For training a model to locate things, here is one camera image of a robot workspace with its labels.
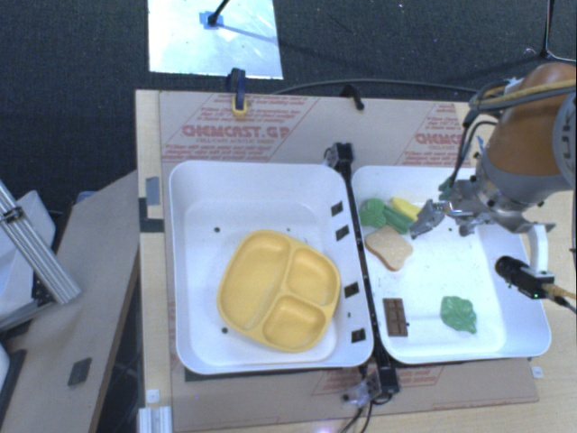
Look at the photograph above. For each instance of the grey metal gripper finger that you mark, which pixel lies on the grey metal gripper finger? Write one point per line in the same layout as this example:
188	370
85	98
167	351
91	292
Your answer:
426	219
471	226

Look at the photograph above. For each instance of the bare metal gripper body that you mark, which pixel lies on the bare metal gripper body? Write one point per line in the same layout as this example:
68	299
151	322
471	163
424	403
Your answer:
479	202

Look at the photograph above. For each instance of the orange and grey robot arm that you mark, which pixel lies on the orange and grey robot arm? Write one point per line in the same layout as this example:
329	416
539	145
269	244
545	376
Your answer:
525	129

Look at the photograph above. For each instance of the yellow toy banana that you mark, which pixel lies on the yellow toy banana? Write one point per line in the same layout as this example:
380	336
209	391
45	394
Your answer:
405	206

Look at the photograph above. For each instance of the green toy pickle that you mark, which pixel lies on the green toy pickle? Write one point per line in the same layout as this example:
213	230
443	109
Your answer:
396	220

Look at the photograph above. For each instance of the tan toy bread slice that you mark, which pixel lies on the tan toy bread slice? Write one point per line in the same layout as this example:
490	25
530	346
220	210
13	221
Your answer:
388	248

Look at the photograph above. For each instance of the white plastic tray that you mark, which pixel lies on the white plastic tray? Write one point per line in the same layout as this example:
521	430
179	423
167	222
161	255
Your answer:
451	269
234	196

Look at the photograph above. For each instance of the green toy broccoli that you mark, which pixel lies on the green toy broccoli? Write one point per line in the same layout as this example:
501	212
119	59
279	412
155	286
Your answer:
371	212

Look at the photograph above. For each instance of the thin black rod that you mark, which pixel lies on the thin black rod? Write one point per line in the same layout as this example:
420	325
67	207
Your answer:
364	260

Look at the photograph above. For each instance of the green toy lettuce leaf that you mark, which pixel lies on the green toy lettuce leaf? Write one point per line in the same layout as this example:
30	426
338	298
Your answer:
459	314

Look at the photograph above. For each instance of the brown toy chocolate bar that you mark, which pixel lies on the brown toy chocolate bar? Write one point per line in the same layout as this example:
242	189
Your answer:
395	317

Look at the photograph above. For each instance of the brown cardboard board red print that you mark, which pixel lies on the brown cardboard board red print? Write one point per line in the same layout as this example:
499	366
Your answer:
279	133

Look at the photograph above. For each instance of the yellow divided plate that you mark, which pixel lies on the yellow divided plate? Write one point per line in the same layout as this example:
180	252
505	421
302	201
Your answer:
266	287

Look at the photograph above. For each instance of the black cylinder on white bracket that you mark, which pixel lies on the black cylinder on white bracket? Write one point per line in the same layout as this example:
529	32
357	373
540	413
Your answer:
518	274

